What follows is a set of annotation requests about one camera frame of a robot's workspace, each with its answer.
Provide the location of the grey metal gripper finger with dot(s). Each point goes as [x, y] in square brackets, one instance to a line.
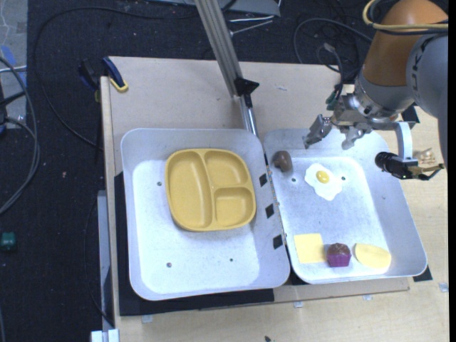
[315, 131]
[351, 137]

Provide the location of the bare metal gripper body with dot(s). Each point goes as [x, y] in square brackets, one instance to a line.
[356, 110]

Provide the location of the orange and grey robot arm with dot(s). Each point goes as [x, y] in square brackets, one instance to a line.
[402, 55]

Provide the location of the brown toy mushroom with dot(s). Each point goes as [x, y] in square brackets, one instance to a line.
[283, 160]

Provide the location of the white and yellow fried egg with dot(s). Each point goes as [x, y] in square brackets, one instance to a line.
[322, 180]

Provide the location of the thin black and white rod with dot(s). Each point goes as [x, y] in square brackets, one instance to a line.
[276, 198]

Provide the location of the white plastic tray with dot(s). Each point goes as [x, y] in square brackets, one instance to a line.
[192, 258]
[320, 216]

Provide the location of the yellow cheese slice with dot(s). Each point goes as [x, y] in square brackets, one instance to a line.
[308, 248]

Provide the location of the purple and brown cupcake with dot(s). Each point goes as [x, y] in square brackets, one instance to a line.
[338, 255]

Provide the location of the yellow divided plate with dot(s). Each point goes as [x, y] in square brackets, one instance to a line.
[210, 189]

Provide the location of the yellow half-round slice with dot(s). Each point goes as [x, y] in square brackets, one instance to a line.
[372, 256]

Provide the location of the brown cardboard board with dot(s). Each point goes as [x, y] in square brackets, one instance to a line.
[199, 94]

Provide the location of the black cylinder on white bracket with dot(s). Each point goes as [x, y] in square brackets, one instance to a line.
[397, 155]

